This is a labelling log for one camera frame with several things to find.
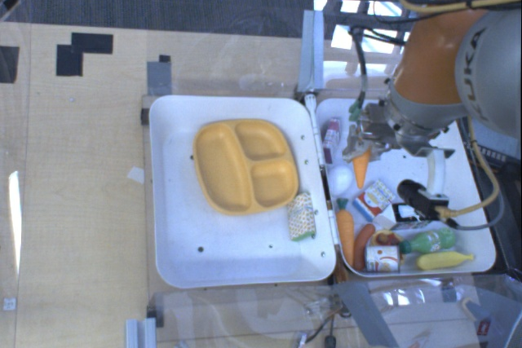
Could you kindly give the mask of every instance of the white ball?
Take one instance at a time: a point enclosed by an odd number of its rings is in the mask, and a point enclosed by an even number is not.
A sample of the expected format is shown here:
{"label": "white ball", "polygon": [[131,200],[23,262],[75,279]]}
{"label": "white ball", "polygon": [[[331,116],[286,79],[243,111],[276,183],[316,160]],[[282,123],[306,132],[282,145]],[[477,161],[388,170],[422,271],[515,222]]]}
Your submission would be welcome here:
{"label": "white ball", "polygon": [[342,195],[350,188],[352,182],[352,169],[347,164],[335,165],[328,171],[328,186],[332,196]]}

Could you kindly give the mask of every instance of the can label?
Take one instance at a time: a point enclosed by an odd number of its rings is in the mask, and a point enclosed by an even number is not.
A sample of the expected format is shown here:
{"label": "can label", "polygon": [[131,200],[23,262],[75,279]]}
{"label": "can label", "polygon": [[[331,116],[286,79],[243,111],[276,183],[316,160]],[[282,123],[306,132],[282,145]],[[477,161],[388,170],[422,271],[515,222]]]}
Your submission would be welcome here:
{"label": "can label", "polygon": [[400,267],[399,247],[395,245],[367,246],[366,270],[369,272],[398,272]]}

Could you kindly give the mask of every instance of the yellow plate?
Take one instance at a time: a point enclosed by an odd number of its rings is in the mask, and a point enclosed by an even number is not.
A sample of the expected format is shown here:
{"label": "yellow plate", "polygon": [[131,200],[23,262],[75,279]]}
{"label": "yellow plate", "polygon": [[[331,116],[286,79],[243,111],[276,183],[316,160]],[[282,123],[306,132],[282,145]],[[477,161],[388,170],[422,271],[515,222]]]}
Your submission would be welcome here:
{"label": "yellow plate", "polygon": [[215,122],[193,142],[197,179],[210,205],[224,214],[254,214],[289,203],[299,188],[283,134],[259,119]]}

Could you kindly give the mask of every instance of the green bottle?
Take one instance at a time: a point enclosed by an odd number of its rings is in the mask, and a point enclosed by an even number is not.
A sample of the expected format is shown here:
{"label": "green bottle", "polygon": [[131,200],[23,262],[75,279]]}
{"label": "green bottle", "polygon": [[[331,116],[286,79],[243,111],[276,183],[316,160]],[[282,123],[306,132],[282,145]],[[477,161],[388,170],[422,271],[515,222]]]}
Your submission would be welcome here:
{"label": "green bottle", "polygon": [[417,234],[412,240],[403,240],[399,244],[401,253],[434,253],[441,249],[451,248],[455,245],[455,233],[448,227],[442,227],[437,231],[427,231]]}

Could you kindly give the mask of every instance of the white tray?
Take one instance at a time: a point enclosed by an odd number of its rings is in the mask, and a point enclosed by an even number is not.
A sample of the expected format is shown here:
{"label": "white tray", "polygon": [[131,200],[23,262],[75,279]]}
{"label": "white tray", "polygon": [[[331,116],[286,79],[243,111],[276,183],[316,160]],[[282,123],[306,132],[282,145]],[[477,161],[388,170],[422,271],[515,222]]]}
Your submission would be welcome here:
{"label": "white tray", "polygon": [[[339,117],[341,119],[342,134],[341,143],[334,157],[334,163],[343,162],[342,151],[346,147],[348,128],[351,122],[348,121],[348,108],[353,104],[353,99],[327,99],[317,107],[317,124],[321,133],[324,135],[328,121],[331,117]],[[471,168],[467,161],[466,152],[462,145],[462,140],[458,132],[456,124],[452,124],[446,134],[441,134],[431,144],[439,148],[453,148],[455,153],[446,160],[446,180],[444,193],[449,197],[449,207],[452,209],[461,209],[468,205],[475,204],[480,201],[479,194],[476,189],[475,180],[471,173]],[[399,183],[409,178],[423,185],[427,184],[427,159],[421,157],[413,157],[404,150],[394,150],[385,152],[381,156],[380,161],[374,161],[369,164],[366,174],[365,187],[368,187],[377,180],[383,183],[396,195]],[[357,197],[361,191],[357,188],[355,180],[349,190],[343,194],[350,200],[348,209],[354,216],[356,224],[356,233],[367,223],[364,217],[357,212],[352,206],[352,200]],[[397,197],[394,202],[401,202]],[[457,222],[463,226],[482,225],[487,223],[484,211],[476,210],[470,214],[459,216]],[[405,239],[413,237],[420,231],[428,229],[436,229],[443,226],[440,222],[431,223],[426,229],[416,231],[397,231]],[[455,231],[457,241],[454,249],[461,253],[473,253],[475,259],[466,261],[460,266],[451,269],[436,271],[420,271],[415,266],[416,256],[410,254],[405,259],[405,264],[400,267],[400,274],[368,274],[353,271],[364,277],[393,277],[406,275],[426,275],[437,274],[446,275],[454,273],[471,273],[489,270],[496,258],[495,246],[489,229],[480,231]]]}
{"label": "white tray", "polygon": [[[184,288],[317,281],[335,265],[310,117],[291,99],[164,96],[150,109],[156,263],[168,284]],[[286,208],[229,216],[212,209],[197,181],[192,141],[205,124],[259,118],[285,135],[317,211],[316,237],[289,238]]]}

